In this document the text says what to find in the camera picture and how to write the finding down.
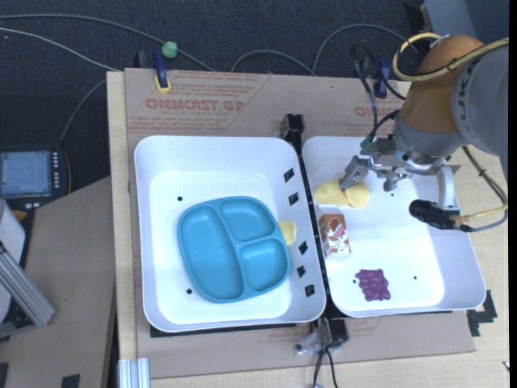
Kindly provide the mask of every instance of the blue clamp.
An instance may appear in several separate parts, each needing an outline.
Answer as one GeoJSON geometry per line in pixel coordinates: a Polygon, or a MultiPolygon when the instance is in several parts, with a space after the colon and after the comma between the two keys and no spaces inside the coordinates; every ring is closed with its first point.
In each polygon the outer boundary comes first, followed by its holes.
{"type": "MultiPolygon", "coordinates": [[[[388,80],[389,74],[391,73],[391,64],[387,61],[379,61],[379,67],[382,75],[385,77],[386,80],[388,80]]],[[[380,77],[378,78],[375,85],[373,85],[373,90],[377,98],[384,99],[388,95],[388,92],[386,90],[386,84],[380,77]]]]}
{"type": "Polygon", "coordinates": [[[165,67],[163,55],[158,50],[153,51],[153,61],[154,69],[156,69],[154,83],[156,84],[158,92],[160,92],[161,94],[166,94],[170,92],[170,90],[172,89],[172,85],[170,84],[170,80],[167,77],[167,69],[165,67]]]}

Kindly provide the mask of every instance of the small screen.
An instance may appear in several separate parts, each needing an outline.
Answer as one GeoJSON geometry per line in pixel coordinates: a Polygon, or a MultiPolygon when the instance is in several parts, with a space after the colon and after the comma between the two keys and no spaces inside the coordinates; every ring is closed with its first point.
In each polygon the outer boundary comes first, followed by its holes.
{"type": "Polygon", "coordinates": [[[0,153],[0,196],[51,196],[50,151],[0,153]]]}

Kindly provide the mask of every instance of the white tray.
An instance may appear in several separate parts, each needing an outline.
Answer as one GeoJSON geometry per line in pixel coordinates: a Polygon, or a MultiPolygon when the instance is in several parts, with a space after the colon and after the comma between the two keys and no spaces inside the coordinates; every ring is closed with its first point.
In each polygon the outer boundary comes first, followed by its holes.
{"type": "Polygon", "coordinates": [[[138,144],[134,157],[143,306],[154,327],[178,332],[299,323],[322,314],[326,295],[309,208],[298,157],[287,142],[273,137],[152,136],[138,144]],[[297,201],[291,204],[294,195],[297,201]],[[297,236],[288,247],[291,271],[281,286],[221,304],[195,291],[176,227],[187,208],[227,196],[262,201],[277,221],[294,221],[297,236]]]}
{"type": "MultiPolygon", "coordinates": [[[[343,175],[360,151],[359,137],[313,137],[303,147],[312,193],[343,175]]],[[[385,192],[383,180],[365,179],[370,201],[362,209],[340,208],[347,225],[351,254],[326,259],[334,304],[352,317],[406,314],[478,307],[485,284],[466,233],[439,230],[409,214],[412,200],[437,201],[435,177],[415,175],[385,192]],[[382,269],[391,298],[367,302],[355,274],[382,269]]]]}

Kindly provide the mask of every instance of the electrical wire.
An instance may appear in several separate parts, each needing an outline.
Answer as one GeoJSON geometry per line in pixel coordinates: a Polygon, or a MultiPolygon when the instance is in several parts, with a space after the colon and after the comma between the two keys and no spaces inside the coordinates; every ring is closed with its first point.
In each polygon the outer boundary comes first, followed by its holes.
{"type": "Polygon", "coordinates": [[[483,231],[491,229],[492,227],[499,226],[508,218],[508,198],[506,197],[506,193],[502,190],[501,186],[492,179],[484,168],[481,167],[481,164],[476,160],[476,158],[470,152],[468,146],[462,147],[465,155],[469,159],[469,161],[474,165],[480,177],[482,177],[490,186],[490,188],[495,192],[496,196],[502,202],[502,206],[497,207],[496,209],[481,211],[479,213],[470,214],[466,216],[450,216],[451,220],[453,220],[458,225],[458,230],[466,231],[469,233],[473,233],[476,231],[483,231]],[[471,227],[467,226],[464,223],[471,221],[475,218],[487,217],[500,212],[504,212],[502,218],[492,224],[482,227],[471,227]]]}
{"type": "MultiPolygon", "coordinates": [[[[160,39],[156,36],[152,36],[149,33],[142,32],[140,30],[137,30],[133,27],[126,26],[122,23],[113,22],[111,20],[106,19],[100,19],[97,17],[91,17],[91,16],[84,16],[84,15],[64,15],[64,14],[53,14],[53,13],[43,13],[43,14],[27,14],[27,15],[0,15],[0,20],[12,20],[12,19],[79,19],[79,20],[86,20],[90,22],[95,23],[103,23],[107,24],[113,27],[117,27],[120,29],[123,29],[127,32],[135,33],[139,36],[146,37],[147,39],[153,40],[155,42],[158,42],[159,44],[166,43],[165,40],[160,39]]],[[[178,49],[178,54],[186,57],[187,59],[197,63],[198,65],[202,66],[203,68],[207,70],[211,70],[212,72],[215,72],[216,70],[212,67],[208,66],[203,61],[197,59],[196,57],[193,57],[192,55],[184,52],[181,49],[178,49]]]]}
{"type": "Polygon", "coordinates": [[[388,115],[385,115],[380,121],[379,123],[373,128],[373,130],[368,134],[369,137],[372,137],[375,138],[376,134],[377,134],[377,130],[382,126],[382,124],[384,124],[387,120],[394,120],[397,115],[400,113],[400,109],[397,109],[393,112],[390,112],[388,115]]]}
{"type": "Polygon", "coordinates": [[[479,48],[475,48],[474,50],[471,50],[470,52],[466,53],[465,55],[459,57],[458,59],[454,59],[447,65],[438,68],[436,70],[432,70],[431,72],[426,72],[424,74],[405,74],[400,71],[399,69],[399,59],[402,53],[408,48],[413,47],[412,44],[418,40],[424,40],[424,39],[442,39],[443,37],[440,35],[437,35],[435,33],[420,33],[416,36],[412,36],[409,39],[407,39],[401,47],[395,52],[395,55],[393,56],[392,61],[392,68],[395,75],[397,75],[398,78],[405,80],[405,81],[411,81],[411,82],[422,82],[429,79],[437,78],[439,76],[443,76],[445,74],[448,74],[449,72],[452,72],[456,70],[459,66],[464,65],[466,62],[471,61],[475,57],[481,56],[484,53],[487,53],[491,50],[495,50],[497,48],[500,48],[502,46],[505,46],[510,43],[510,38],[505,37],[504,39],[496,40],[494,42],[484,44],[480,46],[479,48]]]}
{"type": "MultiPolygon", "coordinates": [[[[364,27],[364,28],[371,28],[371,29],[374,29],[374,30],[378,30],[378,31],[389,33],[390,35],[397,37],[402,42],[407,41],[407,39],[405,37],[399,35],[398,33],[394,32],[393,30],[390,30],[390,29],[388,29],[386,27],[382,27],[382,26],[376,26],[375,24],[357,23],[357,24],[351,24],[349,26],[341,27],[341,28],[335,30],[334,32],[330,33],[330,35],[328,35],[328,37],[326,37],[326,39],[323,40],[323,43],[320,45],[319,49],[317,50],[317,54],[316,54],[316,57],[314,59],[313,67],[311,69],[311,75],[315,75],[316,68],[317,68],[317,63],[319,62],[320,56],[321,56],[321,54],[323,52],[323,49],[325,48],[325,46],[335,36],[337,36],[339,33],[347,31],[347,30],[351,30],[351,29],[354,29],[354,28],[362,28],[362,27],[364,27]]],[[[410,46],[410,47],[417,53],[418,57],[421,57],[420,53],[418,52],[418,50],[414,46],[410,46]]]]}
{"type": "Polygon", "coordinates": [[[279,52],[277,50],[270,50],[270,49],[261,49],[261,50],[253,50],[251,52],[248,52],[248,53],[245,53],[243,54],[241,57],[239,57],[232,65],[232,68],[230,69],[230,72],[234,72],[235,69],[237,68],[237,66],[242,62],[244,61],[245,59],[247,59],[248,57],[252,57],[252,56],[258,56],[258,55],[263,55],[263,54],[266,54],[266,55],[274,55],[274,56],[277,56],[277,57],[283,57],[285,59],[288,59],[289,61],[293,62],[293,63],[296,63],[297,65],[299,65],[303,70],[305,70],[306,72],[308,73],[311,73],[312,70],[307,66],[307,65],[304,65],[301,61],[299,61],[298,59],[296,59],[295,57],[292,57],[286,53],[282,53],[282,52],[279,52]]]}
{"type": "Polygon", "coordinates": [[[379,75],[379,79],[386,85],[386,87],[388,88],[388,90],[394,94],[395,96],[397,96],[399,99],[401,100],[406,100],[406,97],[401,95],[398,91],[396,91],[391,85],[390,83],[388,82],[388,79],[386,79],[386,77],[384,76],[384,74],[382,73],[382,70],[380,69],[380,66],[379,66],[379,61],[376,59],[375,56],[373,56],[372,52],[370,52],[366,47],[364,47],[363,45],[361,44],[357,44],[356,46],[354,46],[353,48],[350,49],[350,56],[351,56],[351,59],[352,60],[356,60],[357,59],[357,54],[356,54],[356,49],[361,49],[363,50],[363,52],[366,53],[368,59],[370,59],[370,61],[372,61],[373,65],[375,66],[376,68],[376,71],[377,71],[377,74],[379,75]]]}
{"type": "Polygon", "coordinates": [[[47,39],[46,37],[43,37],[43,36],[40,36],[40,35],[37,35],[37,34],[34,34],[34,33],[22,32],[21,30],[8,29],[8,28],[5,28],[5,27],[0,27],[0,30],[3,31],[3,32],[14,33],[14,34],[17,34],[17,35],[35,37],[36,39],[40,39],[40,40],[42,40],[44,42],[53,44],[54,46],[57,46],[58,48],[61,48],[61,49],[64,49],[64,50],[66,50],[66,51],[68,51],[70,53],[73,53],[74,55],[79,56],[81,59],[83,59],[85,61],[88,61],[88,62],[90,62],[93,65],[100,66],[101,68],[104,68],[104,69],[113,70],[115,72],[120,72],[120,70],[118,70],[118,69],[112,68],[110,66],[106,66],[106,65],[104,65],[102,63],[99,63],[97,61],[93,61],[89,57],[86,57],[83,54],[81,54],[79,52],[76,52],[75,50],[73,50],[71,48],[68,48],[68,47],[64,46],[63,44],[61,44],[61,43],[57,43],[54,40],[47,39]]]}
{"type": "Polygon", "coordinates": [[[66,133],[68,132],[68,129],[70,127],[70,125],[72,124],[72,122],[74,121],[75,119],[75,116],[78,114],[78,112],[81,110],[82,108],[82,105],[84,105],[86,103],[86,101],[100,88],[102,87],[104,84],[106,83],[106,79],[103,79],[101,82],[97,83],[97,85],[95,85],[93,88],[91,88],[91,90],[84,96],[84,98],[82,98],[82,101],[79,102],[78,106],[75,108],[75,110],[72,112],[72,115],[70,116],[70,118],[68,119],[68,122],[65,126],[65,128],[63,129],[63,132],[61,133],[61,136],[59,137],[59,143],[61,144],[63,142],[63,139],[65,139],[65,136],[66,136],[66,133]]]}
{"type": "Polygon", "coordinates": [[[70,160],[68,158],[68,154],[66,153],[66,151],[61,147],[61,149],[63,150],[63,155],[65,156],[65,161],[66,161],[66,172],[68,172],[68,190],[67,190],[67,194],[70,194],[72,192],[72,167],[70,166],[70,160]]]}
{"type": "Polygon", "coordinates": [[[325,356],[325,354],[329,358],[330,372],[332,373],[332,382],[334,383],[334,388],[339,388],[338,387],[338,381],[336,379],[336,372],[335,372],[335,369],[334,369],[334,361],[332,360],[332,355],[330,354],[330,351],[329,351],[328,347],[326,347],[325,349],[322,349],[317,354],[317,361],[316,361],[316,365],[314,367],[314,375],[313,375],[313,388],[315,388],[317,386],[317,376],[318,376],[318,374],[320,372],[320,368],[322,367],[323,357],[325,356]]]}
{"type": "Polygon", "coordinates": [[[354,65],[355,72],[357,73],[357,76],[359,77],[359,80],[363,84],[364,90],[366,91],[366,94],[368,96],[368,99],[370,99],[370,104],[372,105],[373,110],[373,128],[377,126],[377,101],[375,99],[375,95],[373,94],[372,88],[368,84],[368,81],[364,77],[363,71],[361,70],[361,66],[359,64],[359,60],[357,57],[355,59],[352,59],[352,64],[354,65]]]}

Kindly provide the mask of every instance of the blue divided plate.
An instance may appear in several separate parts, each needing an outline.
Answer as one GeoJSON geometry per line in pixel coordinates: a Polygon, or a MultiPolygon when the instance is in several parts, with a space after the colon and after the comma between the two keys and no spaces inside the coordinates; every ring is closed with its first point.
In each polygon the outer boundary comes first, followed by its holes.
{"type": "Polygon", "coordinates": [[[190,207],[179,218],[178,241],[194,286],[213,302],[236,302],[269,292],[291,270],[278,223],[252,197],[226,197],[190,207]]]}

